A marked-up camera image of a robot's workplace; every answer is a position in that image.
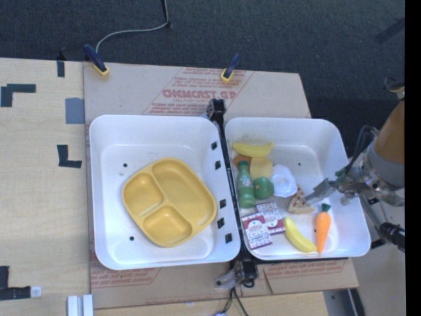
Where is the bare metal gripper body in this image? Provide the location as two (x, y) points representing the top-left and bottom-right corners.
(334, 167), (405, 207)

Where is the pizza slice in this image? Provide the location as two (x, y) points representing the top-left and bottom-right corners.
(287, 184), (316, 215)

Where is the orange carrot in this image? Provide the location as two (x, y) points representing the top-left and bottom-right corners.
(314, 203), (332, 255)

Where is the white toy fried egg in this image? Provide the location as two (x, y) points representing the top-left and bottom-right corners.
(270, 163), (299, 198)

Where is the yellow banana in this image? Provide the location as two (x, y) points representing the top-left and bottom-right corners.
(283, 216), (318, 254)
(232, 142), (275, 159)

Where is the red and white carton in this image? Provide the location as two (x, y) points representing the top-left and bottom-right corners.
(240, 212), (274, 251)
(255, 201), (286, 236)

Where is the white plastic tray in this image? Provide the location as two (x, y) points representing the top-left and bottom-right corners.
(224, 117), (372, 261)
(88, 114), (242, 271)

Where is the green toy pepper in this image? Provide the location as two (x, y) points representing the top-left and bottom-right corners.
(253, 176), (276, 201)

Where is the yellow toy bread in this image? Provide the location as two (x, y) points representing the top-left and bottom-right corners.
(249, 157), (274, 181)

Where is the green bottle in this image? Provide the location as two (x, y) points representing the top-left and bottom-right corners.
(236, 160), (257, 209)

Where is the orange round toy food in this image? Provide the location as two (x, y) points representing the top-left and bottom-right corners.
(232, 153), (253, 169)

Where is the thin black and white rod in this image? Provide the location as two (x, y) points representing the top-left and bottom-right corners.
(215, 117), (248, 260)

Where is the yellow divided plate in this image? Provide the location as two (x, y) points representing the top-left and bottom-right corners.
(121, 157), (218, 248)

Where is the brown cardboard board red print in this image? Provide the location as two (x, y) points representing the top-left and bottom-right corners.
(82, 61), (360, 309)

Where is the black cylinder on white bracket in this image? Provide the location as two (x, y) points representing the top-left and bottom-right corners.
(370, 209), (406, 252)

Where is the black block with thin wires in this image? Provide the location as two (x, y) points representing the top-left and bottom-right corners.
(229, 257), (259, 288)
(205, 98), (228, 122)

